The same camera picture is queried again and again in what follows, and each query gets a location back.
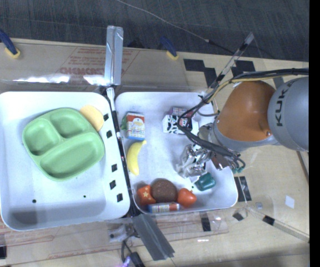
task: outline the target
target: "dark gray carpet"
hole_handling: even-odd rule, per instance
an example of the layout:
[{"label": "dark gray carpet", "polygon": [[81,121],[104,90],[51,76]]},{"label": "dark gray carpet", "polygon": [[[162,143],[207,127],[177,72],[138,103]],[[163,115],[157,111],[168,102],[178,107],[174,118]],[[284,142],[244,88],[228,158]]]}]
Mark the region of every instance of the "dark gray carpet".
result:
[{"label": "dark gray carpet", "polygon": [[109,25],[123,27],[124,46],[166,36],[178,51],[231,55],[253,32],[254,57],[309,58],[309,0],[0,0],[11,37],[104,45]]}]

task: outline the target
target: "divided green plate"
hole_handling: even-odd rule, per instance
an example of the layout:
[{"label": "divided green plate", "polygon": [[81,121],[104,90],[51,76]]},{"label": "divided green plate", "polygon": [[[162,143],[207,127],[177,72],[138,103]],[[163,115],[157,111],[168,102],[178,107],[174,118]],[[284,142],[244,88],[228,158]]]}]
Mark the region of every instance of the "divided green plate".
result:
[{"label": "divided green plate", "polygon": [[59,108],[35,118],[22,134],[29,155],[53,180],[66,180],[100,161],[104,155],[101,136],[73,108]]}]

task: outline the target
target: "chocolate cookie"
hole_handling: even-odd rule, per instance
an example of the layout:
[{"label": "chocolate cookie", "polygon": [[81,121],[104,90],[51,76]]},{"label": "chocolate cookie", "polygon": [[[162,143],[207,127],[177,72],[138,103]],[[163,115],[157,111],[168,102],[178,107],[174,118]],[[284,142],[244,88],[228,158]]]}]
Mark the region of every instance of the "chocolate cookie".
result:
[{"label": "chocolate cookie", "polygon": [[156,202],[175,202],[177,189],[169,180],[159,179],[151,186],[151,195]]}]

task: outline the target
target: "toy tomato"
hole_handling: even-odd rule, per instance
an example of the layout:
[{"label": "toy tomato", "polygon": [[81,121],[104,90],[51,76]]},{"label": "toy tomato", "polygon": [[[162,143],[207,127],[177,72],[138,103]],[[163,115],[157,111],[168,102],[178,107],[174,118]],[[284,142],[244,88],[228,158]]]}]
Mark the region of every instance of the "toy tomato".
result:
[{"label": "toy tomato", "polygon": [[190,207],[194,202],[197,201],[196,195],[186,188],[182,188],[178,192],[177,201],[180,205],[184,207]]},{"label": "toy tomato", "polygon": [[156,200],[151,196],[151,187],[150,185],[146,185],[138,189],[137,194],[140,199],[140,204],[142,206],[155,204]]}]

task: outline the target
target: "yellow banana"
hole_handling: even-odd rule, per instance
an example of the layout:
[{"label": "yellow banana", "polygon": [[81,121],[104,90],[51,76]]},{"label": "yellow banana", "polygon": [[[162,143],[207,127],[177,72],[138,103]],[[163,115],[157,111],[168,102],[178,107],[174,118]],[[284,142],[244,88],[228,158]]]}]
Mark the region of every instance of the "yellow banana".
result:
[{"label": "yellow banana", "polygon": [[146,143],[147,143],[146,140],[138,141],[131,144],[130,148],[128,149],[127,165],[128,165],[129,171],[134,175],[139,175],[138,154],[142,146]]}]

